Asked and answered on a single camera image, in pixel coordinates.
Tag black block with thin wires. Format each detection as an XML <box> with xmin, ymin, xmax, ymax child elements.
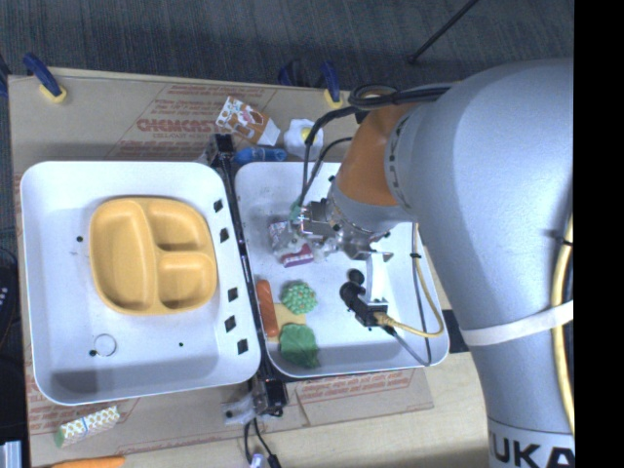
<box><xmin>211</xmin><ymin>133</ymin><xmax>237</xmax><ymax>166</ymax></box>
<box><xmin>250</xmin><ymin>376</ymin><xmax>291</xmax><ymax>417</ymax></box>

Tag white plastic tray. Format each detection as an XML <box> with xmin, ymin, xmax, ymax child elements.
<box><xmin>19</xmin><ymin>160</ymin><xmax>262</xmax><ymax>408</ymax></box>
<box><xmin>233</xmin><ymin>161</ymin><xmax>450</xmax><ymax>380</ymax></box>

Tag black cylinder on white bracket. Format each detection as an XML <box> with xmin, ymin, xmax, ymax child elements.
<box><xmin>339</xmin><ymin>250</ymin><xmax>394</xmax><ymax>330</ymax></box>

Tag green and white dotted packet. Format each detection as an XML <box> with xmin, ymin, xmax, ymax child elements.
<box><xmin>54</xmin><ymin>405</ymin><xmax>122</xmax><ymax>449</ymax></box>

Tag orange and white carton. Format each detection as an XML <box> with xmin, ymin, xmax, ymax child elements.
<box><xmin>214</xmin><ymin>96</ymin><xmax>282</xmax><ymax>148</ymax></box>

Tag blue bottle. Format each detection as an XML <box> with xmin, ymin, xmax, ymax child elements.
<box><xmin>233</xmin><ymin>146</ymin><xmax>289</xmax><ymax>167</ymax></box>

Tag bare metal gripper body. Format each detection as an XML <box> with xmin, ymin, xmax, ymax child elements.
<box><xmin>295</xmin><ymin>197</ymin><xmax>393</xmax><ymax>262</ymax></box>

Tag green lettuce leaf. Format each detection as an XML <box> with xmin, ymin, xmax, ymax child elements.
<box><xmin>278</xmin><ymin>323</ymin><xmax>321</xmax><ymax>371</ymax></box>

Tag orange sausage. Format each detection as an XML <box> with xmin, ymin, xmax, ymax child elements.
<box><xmin>255</xmin><ymin>279</ymin><xmax>281</xmax><ymax>339</ymax></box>

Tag brown cardboard board, red print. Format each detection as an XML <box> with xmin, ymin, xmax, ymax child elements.
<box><xmin>7</xmin><ymin>65</ymin><xmax>436</xmax><ymax>468</ymax></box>

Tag green grapes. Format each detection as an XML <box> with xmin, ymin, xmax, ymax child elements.
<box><xmin>280</xmin><ymin>281</ymin><xmax>319</xmax><ymax>316</ymax></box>

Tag red and white carton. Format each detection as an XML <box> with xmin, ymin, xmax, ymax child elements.
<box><xmin>266</xmin><ymin>219</ymin><xmax>316</xmax><ymax>268</ymax></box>

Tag yellow cheese slice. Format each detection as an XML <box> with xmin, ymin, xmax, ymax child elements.
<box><xmin>272</xmin><ymin>302</ymin><xmax>308</xmax><ymax>343</ymax></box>

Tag orange divided plate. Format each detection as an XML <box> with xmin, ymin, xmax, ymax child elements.
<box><xmin>88</xmin><ymin>196</ymin><xmax>219</xmax><ymax>317</ymax></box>

